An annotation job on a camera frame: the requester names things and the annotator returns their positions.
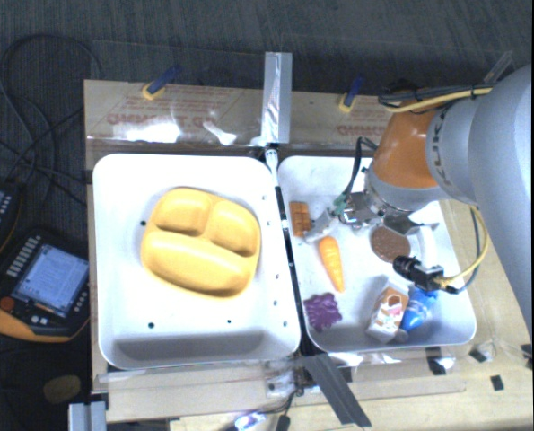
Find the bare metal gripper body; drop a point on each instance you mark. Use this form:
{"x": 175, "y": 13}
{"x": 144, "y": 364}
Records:
{"x": 361, "y": 209}

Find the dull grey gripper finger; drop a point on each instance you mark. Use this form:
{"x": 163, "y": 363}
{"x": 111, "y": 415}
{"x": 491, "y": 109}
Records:
{"x": 322, "y": 228}

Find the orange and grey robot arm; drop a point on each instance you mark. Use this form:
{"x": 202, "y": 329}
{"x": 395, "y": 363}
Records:
{"x": 482, "y": 151}

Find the orange brown biscuit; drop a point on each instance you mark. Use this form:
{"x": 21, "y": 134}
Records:
{"x": 299, "y": 218}

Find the orange carrot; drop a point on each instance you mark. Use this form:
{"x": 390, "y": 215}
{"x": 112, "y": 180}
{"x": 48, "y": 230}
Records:
{"x": 332, "y": 258}

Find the brown round cookie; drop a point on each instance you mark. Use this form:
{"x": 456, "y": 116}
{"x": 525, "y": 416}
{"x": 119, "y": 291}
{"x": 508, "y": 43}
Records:
{"x": 387, "y": 245}

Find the thin black and white rod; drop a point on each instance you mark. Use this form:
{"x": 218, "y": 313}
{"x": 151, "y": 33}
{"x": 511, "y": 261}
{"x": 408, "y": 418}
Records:
{"x": 281, "y": 204}

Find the white plastic tray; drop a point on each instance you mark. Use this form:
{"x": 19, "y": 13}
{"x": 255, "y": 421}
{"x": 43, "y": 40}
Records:
{"x": 361, "y": 285}
{"x": 114, "y": 249}

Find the purple grapes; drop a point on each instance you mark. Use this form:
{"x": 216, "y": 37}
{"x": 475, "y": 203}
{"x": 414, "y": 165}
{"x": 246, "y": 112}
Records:
{"x": 322, "y": 312}

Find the white and orange carton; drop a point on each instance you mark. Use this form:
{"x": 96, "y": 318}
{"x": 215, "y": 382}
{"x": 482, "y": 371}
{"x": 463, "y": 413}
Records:
{"x": 387, "y": 314}

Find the yellow divided plate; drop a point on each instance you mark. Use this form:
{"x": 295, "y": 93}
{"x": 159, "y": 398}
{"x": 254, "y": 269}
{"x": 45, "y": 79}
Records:
{"x": 199, "y": 245}

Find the brown cardboard board red print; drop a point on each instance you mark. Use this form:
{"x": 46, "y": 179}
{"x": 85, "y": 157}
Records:
{"x": 114, "y": 119}

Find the black cylinder on white bracket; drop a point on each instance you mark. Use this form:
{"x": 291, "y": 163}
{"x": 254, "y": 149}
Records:
{"x": 421, "y": 271}

